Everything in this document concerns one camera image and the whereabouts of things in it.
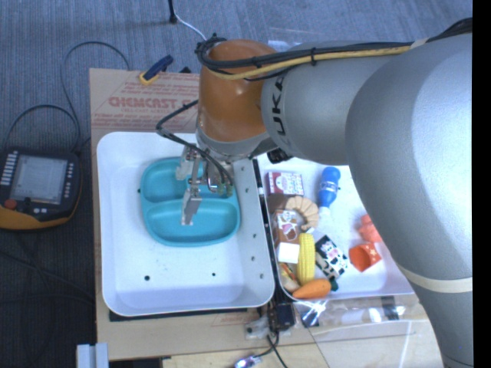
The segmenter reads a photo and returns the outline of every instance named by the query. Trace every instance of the red button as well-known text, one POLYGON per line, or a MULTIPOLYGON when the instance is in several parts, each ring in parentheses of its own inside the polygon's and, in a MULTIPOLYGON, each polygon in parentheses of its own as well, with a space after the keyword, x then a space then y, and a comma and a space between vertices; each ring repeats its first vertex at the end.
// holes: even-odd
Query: red button
POLYGON ((3 206, 9 210, 15 210, 17 208, 17 201, 15 199, 7 199, 3 202, 3 206))

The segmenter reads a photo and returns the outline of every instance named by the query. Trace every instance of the white tray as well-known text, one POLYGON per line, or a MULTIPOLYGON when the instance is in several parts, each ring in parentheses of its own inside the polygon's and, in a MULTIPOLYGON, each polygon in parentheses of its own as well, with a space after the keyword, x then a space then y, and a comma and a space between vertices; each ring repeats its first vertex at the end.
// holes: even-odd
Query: white tray
MULTIPOLYGON (((196 142, 193 134, 178 136, 196 142)), ((102 293, 116 314, 258 307, 274 292, 251 161, 234 165, 242 222, 229 240, 171 247, 146 230, 138 193, 143 171, 158 159, 180 156, 182 150, 182 145, 156 133, 109 133, 97 146, 102 293)))
MULTIPOLYGON (((326 165, 298 158, 279 164, 271 164, 266 155, 258 157, 258 164, 262 174, 265 196, 268 195, 266 189, 268 183, 266 175, 268 172, 300 173, 305 197, 317 202, 321 174, 326 165)), ((317 241, 323 235, 328 235, 348 257, 349 248, 364 242, 358 233, 358 228, 361 225, 360 217, 366 214, 366 210, 354 187, 349 167, 336 167, 341 171, 338 196, 331 205, 330 216, 324 219, 321 218, 315 230, 314 238, 317 241)), ((383 242, 379 242, 375 243, 375 247, 382 260, 363 272, 359 272, 350 264, 348 270, 337 279, 339 288, 329 293, 328 300, 414 293, 409 282, 390 256, 387 246, 383 242)), ((316 268, 316 277, 324 277, 319 268, 316 268)))

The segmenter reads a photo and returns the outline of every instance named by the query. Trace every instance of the grey floor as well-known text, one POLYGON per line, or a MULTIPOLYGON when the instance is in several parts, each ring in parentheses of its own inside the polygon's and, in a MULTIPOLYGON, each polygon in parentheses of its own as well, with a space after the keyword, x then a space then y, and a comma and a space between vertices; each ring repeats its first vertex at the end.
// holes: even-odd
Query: grey floor
MULTIPOLYGON (((173 4, 180 19, 206 37, 217 33, 278 45, 412 41, 473 16, 473 0, 173 0, 173 4)), ((168 71, 189 67, 197 73, 194 48, 202 39, 183 23, 169 23, 167 0, 0 0, 0 15, 0 144, 69 150, 74 125, 53 107, 25 114, 7 137, 16 117, 29 107, 50 104, 70 111, 69 102, 87 140, 81 153, 85 189, 72 220, 42 233, 0 231, 0 366, 75 367, 77 344, 97 341, 91 305, 88 69, 126 69, 118 53, 94 41, 120 50, 131 69, 145 70, 171 54, 175 61, 168 71), (26 267, 31 259, 44 270, 44 277, 26 267), (39 295, 47 293, 58 296, 39 295)))

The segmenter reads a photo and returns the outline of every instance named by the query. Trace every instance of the teal tray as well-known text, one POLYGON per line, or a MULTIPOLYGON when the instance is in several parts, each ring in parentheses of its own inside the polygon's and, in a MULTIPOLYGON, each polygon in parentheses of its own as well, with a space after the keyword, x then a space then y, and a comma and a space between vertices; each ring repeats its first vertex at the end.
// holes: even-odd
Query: teal tray
POLYGON ((158 242, 175 247, 199 247, 224 242, 240 225, 235 188, 230 197, 202 186, 202 197, 192 225, 181 224, 183 195, 188 178, 176 179, 180 158, 165 158, 148 166, 140 183, 140 199, 147 231, 158 242))

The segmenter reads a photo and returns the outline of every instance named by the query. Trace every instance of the blue plastic bottle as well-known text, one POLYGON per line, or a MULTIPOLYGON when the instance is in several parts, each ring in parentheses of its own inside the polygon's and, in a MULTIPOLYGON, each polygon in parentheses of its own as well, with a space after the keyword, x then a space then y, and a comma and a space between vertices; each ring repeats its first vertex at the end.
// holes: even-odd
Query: blue plastic bottle
POLYGON ((328 215, 329 207, 338 196, 338 183, 341 171, 333 166, 328 166, 322 171, 321 184, 318 193, 319 215, 328 215))

